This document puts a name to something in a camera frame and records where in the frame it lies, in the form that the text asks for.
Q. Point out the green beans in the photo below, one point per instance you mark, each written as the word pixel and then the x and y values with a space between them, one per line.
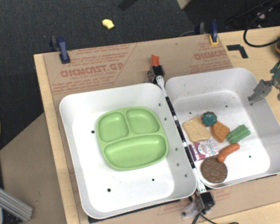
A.
pixel 238 133

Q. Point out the orange waffle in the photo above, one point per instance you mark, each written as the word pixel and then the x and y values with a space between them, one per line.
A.
pixel 220 131

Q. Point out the dark green doughnut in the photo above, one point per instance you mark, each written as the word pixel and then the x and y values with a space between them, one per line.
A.
pixel 209 119

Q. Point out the white plastic tray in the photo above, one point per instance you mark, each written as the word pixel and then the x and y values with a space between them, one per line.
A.
pixel 130 188
pixel 255 154

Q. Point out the orange sausage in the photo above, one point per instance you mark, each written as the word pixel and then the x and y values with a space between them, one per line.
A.
pixel 228 152

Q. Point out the beige bread slice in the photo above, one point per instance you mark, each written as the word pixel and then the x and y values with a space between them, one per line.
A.
pixel 196 129

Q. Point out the pink and white carton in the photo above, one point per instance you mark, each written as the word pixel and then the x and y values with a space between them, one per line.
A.
pixel 205 150

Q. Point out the thin black and white rod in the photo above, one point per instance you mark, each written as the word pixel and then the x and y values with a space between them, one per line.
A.
pixel 179 129

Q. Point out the brown round biscuit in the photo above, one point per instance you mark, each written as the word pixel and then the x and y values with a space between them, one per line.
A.
pixel 214 170

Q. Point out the orange plastic piece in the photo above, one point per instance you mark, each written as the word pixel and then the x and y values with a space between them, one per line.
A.
pixel 155 60

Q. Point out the green divided plate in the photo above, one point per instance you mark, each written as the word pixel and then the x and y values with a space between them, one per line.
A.
pixel 135 151

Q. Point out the brown cardboard board, red print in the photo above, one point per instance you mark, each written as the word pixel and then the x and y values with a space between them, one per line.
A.
pixel 102 67

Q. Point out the yellow toy food piece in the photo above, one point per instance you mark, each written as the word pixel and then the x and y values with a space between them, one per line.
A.
pixel 108 24

